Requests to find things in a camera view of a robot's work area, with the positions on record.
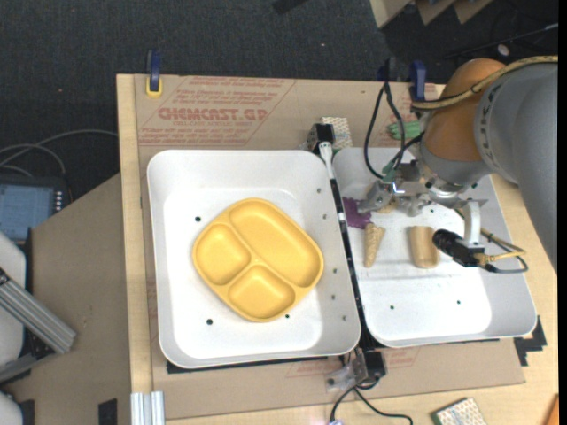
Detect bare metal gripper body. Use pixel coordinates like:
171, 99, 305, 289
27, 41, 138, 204
391, 160, 467, 204

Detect purple grapes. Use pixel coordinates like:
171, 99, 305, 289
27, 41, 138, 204
342, 196, 371, 230

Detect beige hot dog bun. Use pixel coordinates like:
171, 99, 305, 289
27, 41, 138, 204
407, 225, 442, 270

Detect tan ice cream cone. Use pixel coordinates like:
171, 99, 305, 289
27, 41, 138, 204
363, 221, 387, 269

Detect thin black and white rod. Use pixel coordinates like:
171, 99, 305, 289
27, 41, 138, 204
317, 142, 369, 353

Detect small patterned packet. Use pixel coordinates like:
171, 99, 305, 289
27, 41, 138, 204
321, 115, 354, 149
431, 397, 485, 425

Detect white plastic tray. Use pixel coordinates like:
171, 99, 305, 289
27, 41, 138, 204
331, 146, 539, 349
145, 148, 362, 369

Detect yellow divided plate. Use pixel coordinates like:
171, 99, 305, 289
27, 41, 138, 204
191, 197, 325, 324

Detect brown cardboard board red print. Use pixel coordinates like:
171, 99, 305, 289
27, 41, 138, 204
132, 75, 527, 421

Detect black cylinder on white bracket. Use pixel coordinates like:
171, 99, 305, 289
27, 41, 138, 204
431, 197, 488, 268

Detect black block with thin wires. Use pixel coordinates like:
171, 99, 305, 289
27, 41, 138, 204
308, 122, 336, 153
353, 350, 389, 381

